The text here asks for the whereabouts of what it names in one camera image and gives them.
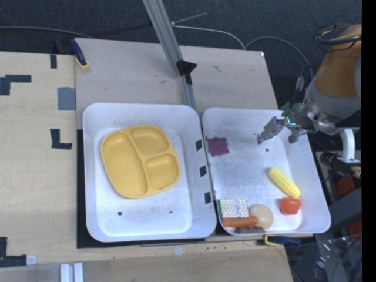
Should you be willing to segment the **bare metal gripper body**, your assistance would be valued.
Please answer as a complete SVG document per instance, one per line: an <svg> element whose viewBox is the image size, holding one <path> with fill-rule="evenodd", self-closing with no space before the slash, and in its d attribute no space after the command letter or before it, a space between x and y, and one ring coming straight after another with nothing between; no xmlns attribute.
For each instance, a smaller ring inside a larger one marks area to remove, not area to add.
<svg viewBox="0 0 376 282"><path fill-rule="evenodd" d="M307 134L323 132L336 135L336 124L342 119L342 100L334 97L305 97L300 103L287 102L283 106L284 126L289 130L300 127Z"/></svg>

